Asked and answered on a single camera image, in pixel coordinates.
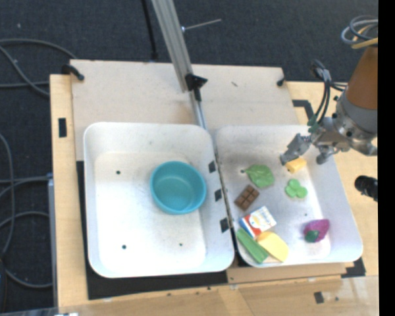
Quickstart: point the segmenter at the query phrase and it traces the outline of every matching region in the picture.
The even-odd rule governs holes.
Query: white tray
[[[281,165],[280,154],[286,151],[297,133],[307,135],[307,126],[226,126],[215,137],[234,229],[240,228],[239,220],[243,216],[265,205],[277,222],[271,230],[290,248],[284,263],[268,257],[265,263],[258,264],[238,242],[240,255],[254,267],[351,262],[358,259],[363,251],[334,159],[318,165],[315,160],[319,151],[312,146],[302,156],[307,161],[303,169],[291,174]],[[274,174],[275,183],[259,189],[259,197],[247,211],[242,211],[234,200],[246,185],[252,184],[242,171],[253,164],[267,165]],[[286,195],[284,189],[291,178],[298,179],[308,189],[304,199],[291,199]],[[302,233],[304,224],[323,218],[330,220],[330,230],[325,239],[317,243],[306,242]]]
[[[207,198],[199,210],[168,215],[153,202],[149,179],[165,161],[193,165]],[[234,259],[210,135],[196,125],[100,122],[84,134],[88,259],[103,277],[222,271]]]

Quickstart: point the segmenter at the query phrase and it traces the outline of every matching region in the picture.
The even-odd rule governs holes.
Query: purple toy vegetable
[[[329,230],[329,220],[312,220],[304,227],[304,239],[307,242],[321,241]]]

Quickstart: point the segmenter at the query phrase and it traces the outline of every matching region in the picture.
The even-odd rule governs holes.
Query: teal bowl
[[[155,204],[168,214],[191,213],[206,198],[206,183],[202,175],[181,161],[168,161],[154,169],[150,186]]]

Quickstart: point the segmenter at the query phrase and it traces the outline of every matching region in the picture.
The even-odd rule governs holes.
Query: wooden table
[[[88,65],[87,62],[73,62],[76,63],[77,67]],[[152,69],[159,67],[159,64],[148,65],[156,65]],[[167,66],[161,66],[163,70],[167,69]],[[225,75],[226,79],[231,79],[228,75],[231,69],[227,66],[198,66],[196,70],[211,72],[214,67],[218,76]],[[255,76],[248,76],[249,68],[243,68],[241,73],[240,68],[236,68],[235,74],[238,76],[231,80],[233,87],[238,85],[237,81],[244,81],[246,76],[253,80],[267,72],[266,68],[254,67],[251,71],[255,72]],[[281,69],[273,71],[279,74],[279,79]],[[375,315],[379,310],[377,203],[354,188],[354,180],[361,174],[377,177],[377,158],[365,157],[355,151],[341,153],[334,158],[363,239],[362,258],[366,276],[341,279],[341,274],[352,263],[269,270],[233,265],[228,269],[229,284],[89,300],[76,174],[72,87],[77,81],[69,75],[52,75],[50,81],[57,252],[56,306],[60,307],[61,312],[87,311],[88,314],[101,315],[106,310],[108,315],[126,315],[127,311],[135,315],[148,315],[157,309],[159,315],[265,315],[267,311],[271,311],[271,315],[290,315],[290,310],[295,308],[300,315],[313,315],[315,312],[335,315],[342,311],[347,311],[346,315],[359,315],[360,310],[364,310],[366,315]],[[320,102],[323,85],[317,82],[287,82],[282,88],[290,104],[292,99],[303,99],[308,100],[315,109]],[[296,119],[292,119],[294,122],[307,122],[303,109],[294,108],[293,111],[296,114]],[[65,119],[66,124],[63,137],[59,130],[61,119]]]

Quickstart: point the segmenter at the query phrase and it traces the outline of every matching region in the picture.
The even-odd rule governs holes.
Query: black clip
[[[72,73],[73,75],[75,75],[78,78],[79,81],[83,81],[85,79],[85,76],[80,74],[78,69],[76,69],[72,65],[68,65],[68,64],[63,65],[61,67],[61,73],[64,75],[70,75],[70,73]]]
[[[186,75],[186,83],[189,91],[194,91],[196,101],[201,101],[202,97],[200,95],[200,88],[206,83],[208,80],[203,77],[199,77],[193,74]]]

